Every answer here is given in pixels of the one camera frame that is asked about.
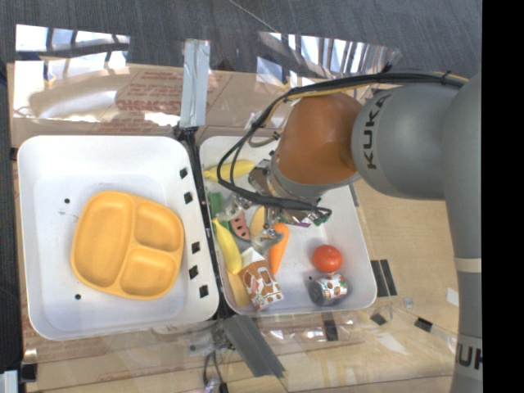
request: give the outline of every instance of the soda can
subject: soda can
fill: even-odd
[[[347,295],[347,281],[339,273],[330,273],[312,281],[308,293],[316,305],[330,305]]]

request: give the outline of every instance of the red tomato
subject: red tomato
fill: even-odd
[[[321,245],[314,250],[311,260],[320,272],[331,273],[342,266],[342,253],[335,246]]]

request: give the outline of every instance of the white tray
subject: white tray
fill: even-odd
[[[29,319],[40,335],[87,337],[201,322],[215,313],[218,288],[182,144],[167,137],[38,136],[21,145],[18,167]],[[108,189],[159,202],[183,221],[181,269],[157,300],[107,294],[73,273],[70,248],[84,204]]]
[[[211,137],[201,144],[202,169],[216,166],[222,156],[238,141],[238,137]],[[255,164],[269,158],[269,152],[275,150],[277,142],[261,148],[253,148],[246,144],[238,157],[239,160],[251,160]],[[205,181],[206,191],[221,192],[224,200],[230,191],[218,183]],[[247,182],[247,176],[235,178],[235,184],[254,191]],[[266,314],[302,314],[333,310],[363,309],[370,306],[377,297],[377,284],[364,242],[364,236],[356,214],[353,197],[349,187],[340,187],[326,192],[322,196],[322,206],[332,210],[330,219],[321,226],[312,224],[308,228],[290,226],[290,238],[286,252],[275,278],[280,284],[284,299],[271,304],[267,309],[256,312],[248,305],[238,307],[235,301],[228,274],[225,268],[224,256],[215,238],[220,277],[224,285],[225,299],[229,306],[238,314],[266,315]],[[247,224],[251,222],[256,206],[246,210]],[[348,295],[337,303],[317,306],[308,294],[308,285],[322,274],[311,263],[311,255],[316,246],[328,243],[336,246],[343,254],[344,260],[340,273],[348,282]]]

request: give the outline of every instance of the orange carrot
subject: orange carrot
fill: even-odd
[[[273,228],[279,233],[284,233],[284,238],[269,248],[269,269],[271,273],[275,275],[280,267],[287,241],[289,240],[289,228],[285,223],[275,223],[273,224]]]

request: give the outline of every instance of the orange divided plate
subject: orange divided plate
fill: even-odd
[[[71,265],[92,288],[152,300],[174,285],[183,238],[181,219],[166,206],[127,192],[99,192],[80,215]]]

